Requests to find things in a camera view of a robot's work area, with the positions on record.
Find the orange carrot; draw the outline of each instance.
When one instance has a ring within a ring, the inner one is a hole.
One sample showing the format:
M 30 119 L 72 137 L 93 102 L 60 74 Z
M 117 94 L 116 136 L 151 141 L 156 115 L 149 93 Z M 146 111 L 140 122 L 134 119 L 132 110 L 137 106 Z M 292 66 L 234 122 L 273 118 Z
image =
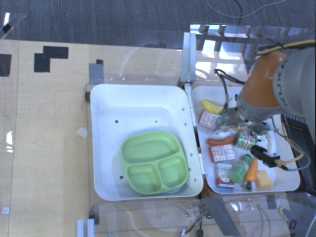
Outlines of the orange carrot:
M 258 172 L 258 158 L 254 157 L 252 162 L 249 165 L 248 171 L 245 174 L 244 180 L 246 182 L 254 182 L 257 179 Z

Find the green plate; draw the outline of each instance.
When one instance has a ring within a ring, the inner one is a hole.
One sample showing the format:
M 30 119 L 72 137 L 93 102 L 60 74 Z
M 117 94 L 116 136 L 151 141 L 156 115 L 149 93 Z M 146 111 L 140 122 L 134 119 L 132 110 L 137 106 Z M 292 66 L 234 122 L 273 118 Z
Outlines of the green plate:
M 167 131 L 151 131 L 125 139 L 121 162 L 134 191 L 153 195 L 176 189 L 189 177 L 179 140 Z

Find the banana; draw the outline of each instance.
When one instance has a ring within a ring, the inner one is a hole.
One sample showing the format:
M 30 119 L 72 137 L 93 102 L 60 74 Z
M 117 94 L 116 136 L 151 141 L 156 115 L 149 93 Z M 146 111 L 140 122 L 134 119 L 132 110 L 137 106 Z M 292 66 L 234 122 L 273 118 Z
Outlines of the banana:
M 208 111 L 209 113 L 219 114 L 219 112 L 222 110 L 222 107 L 219 107 L 217 105 L 212 104 L 210 101 L 207 101 L 205 99 L 202 100 L 202 106 L 203 108 Z

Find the wooden surface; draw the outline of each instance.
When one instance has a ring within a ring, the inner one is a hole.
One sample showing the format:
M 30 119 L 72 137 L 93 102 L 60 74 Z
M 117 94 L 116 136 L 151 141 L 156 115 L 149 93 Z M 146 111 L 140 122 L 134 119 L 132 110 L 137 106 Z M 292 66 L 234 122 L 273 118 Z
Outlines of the wooden surface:
M 89 83 L 89 63 L 95 63 L 96 59 L 104 60 L 107 82 L 129 82 L 130 79 L 135 79 L 148 84 L 176 84 L 180 75 L 182 52 L 156 48 L 8 42 L 1 47 L 1 53 L 12 51 L 12 45 L 15 45 L 14 50 L 17 52 L 12 56 L 11 76 L 0 79 L 1 82 L 12 80 L 12 83 L 7 81 L 5 85 L 8 87 L 11 84 L 10 87 L 16 88 L 17 95 L 9 88 L 4 89 L 1 97 L 2 100 L 8 99 L 13 94 L 17 101 L 17 109 L 14 161 L 11 159 L 13 176 L 11 179 L 11 168 L 7 171 L 9 175 L 6 179 L 8 187 L 12 182 L 11 199 L 7 199 L 11 212 L 10 218 L 6 215 L 1 217 L 0 236 L 75 236 L 76 220 L 86 220 L 90 209 L 88 143 L 85 136 L 77 134 L 80 128 L 87 129 L 84 95 Z M 69 58 L 51 59 L 50 73 L 34 73 L 34 53 L 42 53 L 44 45 L 69 47 Z M 242 79 L 244 76 L 245 73 L 241 72 L 237 77 Z M 2 122 L 14 123 L 14 113 L 11 117 L 12 120 Z M 3 137 L 8 130 L 10 128 L 1 130 L 1 136 Z M 0 167 L 1 173 L 4 173 L 3 163 L 0 163 Z M 3 202 L 3 183 L 0 184 Z M 103 203 L 105 208 L 112 206 L 105 201 Z M 164 216 L 160 214 L 161 208 L 154 207 L 151 210 L 147 211 L 144 207 L 125 210 L 124 224 L 133 229 L 141 225 L 144 215 L 148 212 L 155 216 L 155 220 Z M 165 210 L 176 213 L 179 208 L 167 206 Z M 120 225 L 122 218 L 118 217 L 120 214 L 117 214 L 117 211 L 103 213 L 108 222 L 114 220 Z M 277 211 L 270 210 L 270 213 L 272 230 L 278 230 L 279 236 L 289 236 L 286 222 Z M 179 226 L 188 226 L 192 223 L 192 220 L 185 218 L 183 222 L 180 221 L 180 217 L 173 219 L 174 224 L 169 223 L 168 228 L 160 226 L 160 230 L 148 229 L 148 226 L 145 226 L 142 233 L 136 230 L 119 232 L 115 229 L 111 232 L 115 237 L 173 237 L 176 236 Z M 262 220 L 258 215 L 255 220 L 249 218 L 245 222 L 238 222 L 237 218 L 236 222 L 238 229 L 243 230 L 245 236 L 254 232 L 260 233 L 258 228 L 261 227 Z M 214 220 L 205 222 L 203 229 L 212 233 L 212 236 L 221 236 Z M 107 232 L 104 232 L 96 236 L 104 237 L 106 234 Z M 195 236 L 195 232 L 192 231 L 189 236 Z

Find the sausage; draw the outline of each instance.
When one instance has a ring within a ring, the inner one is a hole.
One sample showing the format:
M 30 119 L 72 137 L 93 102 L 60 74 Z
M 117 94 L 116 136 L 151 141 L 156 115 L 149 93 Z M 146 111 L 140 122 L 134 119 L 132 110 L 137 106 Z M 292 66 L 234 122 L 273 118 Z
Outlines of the sausage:
M 222 140 L 216 140 L 216 139 L 207 139 L 207 143 L 210 146 L 222 146 L 233 143 L 235 138 L 233 136 L 228 136 L 225 139 Z

